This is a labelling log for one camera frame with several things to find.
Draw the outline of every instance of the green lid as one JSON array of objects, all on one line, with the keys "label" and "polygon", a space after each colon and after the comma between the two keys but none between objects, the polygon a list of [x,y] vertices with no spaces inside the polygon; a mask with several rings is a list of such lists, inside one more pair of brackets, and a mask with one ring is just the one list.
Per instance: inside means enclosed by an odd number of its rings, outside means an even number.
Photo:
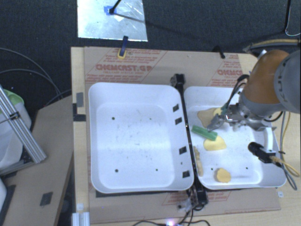
[{"label": "green lid", "polygon": [[16,105],[20,102],[22,102],[24,104],[24,101],[21,97],[19,97],[19,95],[16,95],[13,92],[10,92],[6,89],[4,89],[5,94],[7,95],[7,97],[9,98],[9,100],[11,101],[11,103],[13,103],[13,105]]}]

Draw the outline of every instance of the black connector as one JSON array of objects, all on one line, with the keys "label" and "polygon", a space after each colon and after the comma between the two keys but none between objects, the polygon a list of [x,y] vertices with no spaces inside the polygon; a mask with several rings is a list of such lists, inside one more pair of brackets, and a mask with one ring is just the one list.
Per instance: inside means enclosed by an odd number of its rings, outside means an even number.
[{"label": "black connector", "polygon": [[275,156],[276,153],[267,153],[263,150],[263,146],[256,143],[256,142],[251,142],[248,145],[248,149],[250,152],[252,152],[253,155],[257,156],[260,161],[263,163],[272,163],[272,159],[270,158],[271,156]]}]

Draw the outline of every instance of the white tray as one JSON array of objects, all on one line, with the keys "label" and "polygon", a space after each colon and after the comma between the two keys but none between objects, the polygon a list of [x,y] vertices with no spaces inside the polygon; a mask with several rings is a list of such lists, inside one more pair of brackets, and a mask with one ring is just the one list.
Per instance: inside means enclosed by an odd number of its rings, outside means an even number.
[{"label": "white tray", "polygon": [[96,190],[124,193],[191,187],[190,150],[175,88],[97,83],[89,90],[89,109],[91,180]]},{"label": "white tray", "polygon": [[[189,87],[185,90],[189,126],[201,126],[198,111],[214,107],[221,107],[229,99],[232,88],[216,87]],[[236,94],[231,104],[238,102]],[[191,132],[192,144],[200,153],[203,166],[203,176],[198,177],[200,182],[207,188],[238,189],[251,187],[279,187],[286,182],[283,170],[274,164],[264,164],[249,150],[250,142],[269,145],[274,151],[278,151],[278,145],[274,133],[269,129],[265,132],[256,132],[250,127],[241,127],[239,131],[233,132],[229,124],[224,123],[215,130],[227,145],[226,149],[219,151],[206,151],[203,147],[204,138]],[[231,181],[221,183],[215,180],[216,170],[224,168],[231,174]]]}]

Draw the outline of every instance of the cardboard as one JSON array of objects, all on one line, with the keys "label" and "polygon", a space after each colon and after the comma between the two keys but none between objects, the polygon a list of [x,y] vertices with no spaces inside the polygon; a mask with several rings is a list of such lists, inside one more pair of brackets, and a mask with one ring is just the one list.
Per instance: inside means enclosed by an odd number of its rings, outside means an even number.
[{"label": "cardboard", "polygon": [[[221,59],[218,53],[128,49],[126,58],[120,60],[117,52],[118,48],[84,48],[85,95],[92,84],[100,81],[169,84],[175,73],[185,74],[185,88],[233,87],[236,79],[248,73],[256,63],[255,57],[241,54],[225,54],[226,58]],[[244,60],[244,68],[241,67],[241,59]],[[183,217],[185,212],[177,205],[188,198],[185,191],[117,196],[96,193],[90,180],[88,97],[85,99],[91,224]],[[280,209],[274,188],[212,191],[207,197],[209,203],[196,215]]]}]

